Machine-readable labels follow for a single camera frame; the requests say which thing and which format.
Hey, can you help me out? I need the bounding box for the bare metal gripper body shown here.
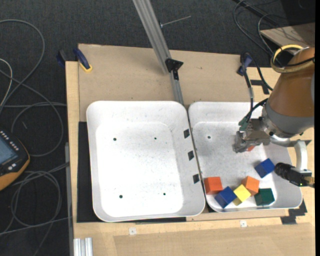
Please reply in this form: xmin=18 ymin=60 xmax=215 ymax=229
xmin=235 ymin=117 xmax=292 ymax=148

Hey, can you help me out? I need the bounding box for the white plastic tray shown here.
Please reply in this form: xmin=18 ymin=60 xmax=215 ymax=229
xmin=86 ymin=100 xmax=207 ymax=223
xmin=187 ymin=101 xmax=304 ymax=214

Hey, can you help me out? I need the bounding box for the blue cube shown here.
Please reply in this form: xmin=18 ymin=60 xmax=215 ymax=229
xmin=214 ymin=186 xmax=238 ymax=209
xmin=254 ymin=158 xmax=276 ymax=179

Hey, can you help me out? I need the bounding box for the yellow cube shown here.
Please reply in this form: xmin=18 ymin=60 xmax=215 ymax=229
xmin=232 ymin=184 xmax=252 ymax=207

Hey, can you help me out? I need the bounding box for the green cube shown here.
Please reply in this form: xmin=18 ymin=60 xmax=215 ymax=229
xmin=253 ymin=188 xmax=276 ymax=207

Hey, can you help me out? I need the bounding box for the brown cardboard board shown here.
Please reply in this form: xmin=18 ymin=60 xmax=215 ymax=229
xmin=77 ymin=43 xmax=315 ymax=223

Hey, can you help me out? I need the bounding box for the black cylinder on white bracket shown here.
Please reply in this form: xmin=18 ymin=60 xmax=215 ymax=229
xmin=274 ymin=139 xmax=313 ymax=187

